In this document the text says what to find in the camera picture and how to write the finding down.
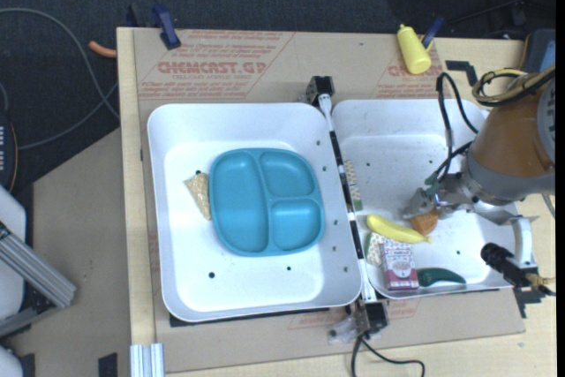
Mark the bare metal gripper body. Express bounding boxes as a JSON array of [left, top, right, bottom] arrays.
[[428, 171, 522, 227]]

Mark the orange toy food piece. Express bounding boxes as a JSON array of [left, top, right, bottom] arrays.
[[410, 209, 440, 237]]

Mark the yellow banana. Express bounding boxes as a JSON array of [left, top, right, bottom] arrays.
[[365, 213, 433, 245]]

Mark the white plastic tray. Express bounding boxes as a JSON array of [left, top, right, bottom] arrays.
[[146, 102, 365, 323], [330, 98, 538, 301]]

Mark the small patterned packet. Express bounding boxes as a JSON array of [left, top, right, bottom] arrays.
[[364, 231, 386, 267]]

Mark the long patterned packet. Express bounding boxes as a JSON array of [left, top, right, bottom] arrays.
[[343, 158, 365, 213]]

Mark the red and white carton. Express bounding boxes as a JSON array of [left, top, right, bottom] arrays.
[[378, 239, 420, 292]]

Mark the green pepper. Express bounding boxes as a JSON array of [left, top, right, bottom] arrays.
[[416, 267, 467, 289]]

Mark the thin black and white rod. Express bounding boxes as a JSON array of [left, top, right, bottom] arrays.
[[318, 94, 374, 302]]

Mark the yellow bottle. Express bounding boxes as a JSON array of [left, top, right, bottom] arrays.
[[395, 24, 433, 76]]

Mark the blue divided plate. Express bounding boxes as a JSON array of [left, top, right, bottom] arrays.
[[207, 147, 327, 259]]

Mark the brown cardboard board red print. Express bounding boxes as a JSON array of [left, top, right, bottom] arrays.
[[132, 28, 527, 374]]

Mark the tan waffle biscuit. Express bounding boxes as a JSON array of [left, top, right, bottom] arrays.
[[183, 171, 214, 222]]

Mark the orange sausage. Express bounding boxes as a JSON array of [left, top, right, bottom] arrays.
[[87, 40, 118, 59]]

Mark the black cylinder on white bracket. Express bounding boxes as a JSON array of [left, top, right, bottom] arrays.
[[479, 215, 541, 289]]

